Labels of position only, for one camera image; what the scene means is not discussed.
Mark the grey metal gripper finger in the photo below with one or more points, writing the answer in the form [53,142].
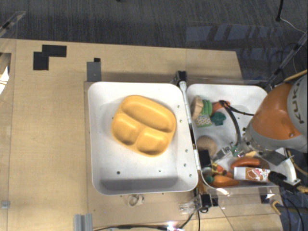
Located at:
[222,153]

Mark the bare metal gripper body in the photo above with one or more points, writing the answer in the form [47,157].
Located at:
[249,145]

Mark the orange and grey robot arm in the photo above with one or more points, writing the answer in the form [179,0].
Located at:
[274,114]

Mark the pizza slice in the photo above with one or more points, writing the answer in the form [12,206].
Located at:
[219,169]

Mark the red sausage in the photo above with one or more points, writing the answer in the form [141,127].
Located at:
[245,162]

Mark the brown round bread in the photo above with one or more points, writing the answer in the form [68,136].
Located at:
[206,144]

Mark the small silver can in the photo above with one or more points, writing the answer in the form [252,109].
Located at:
[206,171]

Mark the orange carrot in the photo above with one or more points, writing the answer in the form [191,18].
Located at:
[223,181]

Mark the white printed carton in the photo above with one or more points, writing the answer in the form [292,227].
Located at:
[250,174]

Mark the green broccoli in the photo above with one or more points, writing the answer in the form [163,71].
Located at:
[218,118]

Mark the orange toy fruit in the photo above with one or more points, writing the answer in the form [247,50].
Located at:
[217,106]

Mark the white plastic tray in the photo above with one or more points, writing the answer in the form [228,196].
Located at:
[240,97]
[134,172]

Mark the green ribbed toy vegetable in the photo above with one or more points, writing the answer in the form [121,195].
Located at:
[207,106]

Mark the tan bread slice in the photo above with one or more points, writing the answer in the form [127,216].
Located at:
[196,106]

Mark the thin black and white rod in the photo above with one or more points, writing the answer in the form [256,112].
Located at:
[187,109]

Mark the yellow divided plate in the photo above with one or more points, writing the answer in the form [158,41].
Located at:
[144,124]

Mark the black cylinder on white bracket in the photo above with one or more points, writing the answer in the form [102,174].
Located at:
[279,177]

